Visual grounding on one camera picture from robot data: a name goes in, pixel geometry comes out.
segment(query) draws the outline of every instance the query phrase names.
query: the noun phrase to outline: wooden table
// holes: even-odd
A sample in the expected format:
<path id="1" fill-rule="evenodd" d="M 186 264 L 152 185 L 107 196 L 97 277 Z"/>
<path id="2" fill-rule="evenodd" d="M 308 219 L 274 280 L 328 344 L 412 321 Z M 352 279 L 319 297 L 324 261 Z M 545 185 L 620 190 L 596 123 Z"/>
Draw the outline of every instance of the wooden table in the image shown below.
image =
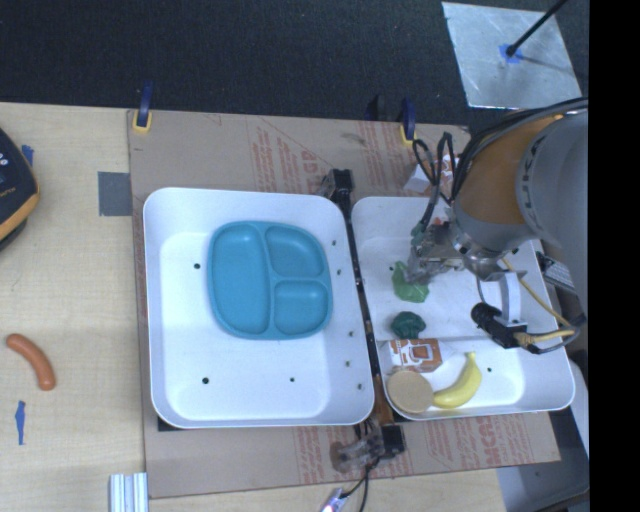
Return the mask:
<path id="1" fill-rule="evenodd" d="M 109 510 L 109 476 L 145 471 L 132 225 L 101 216 L 98 173 L 129 172 L 126 110 L 0 103 L 34 150 L 42 199 L 0 252 L 0 335 L 36 341 L 57 386 L 0 350 L 0 510 Z M 24 402 L 19 444 L 14 416 Z M 333 484 L 151 500 L 151 511 L 318 510 Z M 355 511 L 359 497 L 343 512 Z M 504 510 L 495 470 L 376 480 L 367 512 Z"/>

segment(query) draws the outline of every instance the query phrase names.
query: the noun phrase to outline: beige round lid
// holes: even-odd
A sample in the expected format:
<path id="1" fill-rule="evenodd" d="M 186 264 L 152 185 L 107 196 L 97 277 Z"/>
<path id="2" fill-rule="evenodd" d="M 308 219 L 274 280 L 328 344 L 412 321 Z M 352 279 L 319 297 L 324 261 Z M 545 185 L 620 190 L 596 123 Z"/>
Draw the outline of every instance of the beige round lid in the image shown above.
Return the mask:
<path id="1" fill-rule="evenodd" d="M 399 410 L 422 414 L 433 404 L 433 388 L 418 372 L 401 370 L 387 379 L 387 394 Z"/>

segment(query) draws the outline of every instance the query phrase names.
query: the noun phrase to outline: sausage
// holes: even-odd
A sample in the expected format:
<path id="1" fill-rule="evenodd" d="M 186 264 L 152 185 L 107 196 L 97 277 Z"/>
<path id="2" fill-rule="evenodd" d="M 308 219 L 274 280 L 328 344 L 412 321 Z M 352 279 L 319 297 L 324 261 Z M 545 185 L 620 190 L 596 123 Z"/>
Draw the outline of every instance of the sausage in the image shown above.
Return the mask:
<path id="1" fill-rule="evenodd" d="M 29 361 L 36 372 L 40 389 L 49 391 L 56 386 L 56 376 L 49 359 L 33 341 L 22 334 L 14 333 L 7 336 L 7 347 Z"/>

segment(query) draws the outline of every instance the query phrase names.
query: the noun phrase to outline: yellow banana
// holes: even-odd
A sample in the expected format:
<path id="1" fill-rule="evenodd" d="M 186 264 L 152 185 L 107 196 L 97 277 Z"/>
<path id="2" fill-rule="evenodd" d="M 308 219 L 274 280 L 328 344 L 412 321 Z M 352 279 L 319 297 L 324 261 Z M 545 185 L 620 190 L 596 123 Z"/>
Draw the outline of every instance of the yellow banana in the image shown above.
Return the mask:
<path id="1" fill-rule="evenodd" d="M 453 409 L 466 404 L 476 394 L 482 381 L 482 373 L 476 363 L 476 353 L 467 352 L 467 362 L 458 380 L 448 388 L 433 394 L 433 405 Z"/>

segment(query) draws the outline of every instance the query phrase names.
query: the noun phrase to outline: cardboard sheet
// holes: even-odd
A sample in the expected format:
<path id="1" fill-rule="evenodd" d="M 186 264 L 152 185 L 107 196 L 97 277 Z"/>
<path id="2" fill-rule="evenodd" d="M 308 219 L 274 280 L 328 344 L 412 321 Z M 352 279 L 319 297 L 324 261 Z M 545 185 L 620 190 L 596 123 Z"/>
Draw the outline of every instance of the cardboard sheet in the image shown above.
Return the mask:
<path id="1" fill-rule="evenodd" d="M 150 396 L 142 207 L 162 187 L 316 193 L 333 168 L 350 169 L 353 202 L 416 196 L 403 187 L 415 170 L 396 123 L 155 111 L 151 129 L 133 130 L 128 113 L 133 231 L 141 353 L 146 472 L 151 498 L 353 481 L 329 458 L 333 443 L 357 439 L 352 427 L 176 430 L 158 420 Z M 456 126 L 418 125 L 435 152 Z M 403 423 L 407 450 L 372 478 L 496 468 L 559 460 L 547 413 Z"/>

